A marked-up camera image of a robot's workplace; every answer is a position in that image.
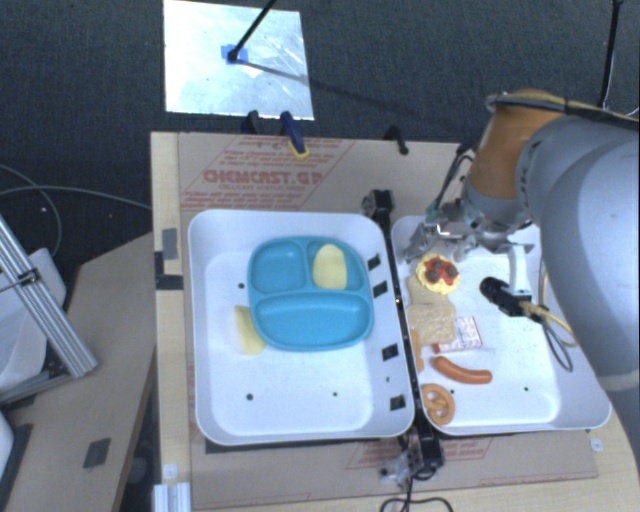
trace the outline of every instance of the pizza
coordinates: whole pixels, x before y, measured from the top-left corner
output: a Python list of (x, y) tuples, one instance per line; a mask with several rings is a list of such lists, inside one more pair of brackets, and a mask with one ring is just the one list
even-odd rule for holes
[(416, 266), (416, 277), (432, 292), (447, 295), (460, 283), (460, 274), (453, 262), (439, 254), (427, 253)]

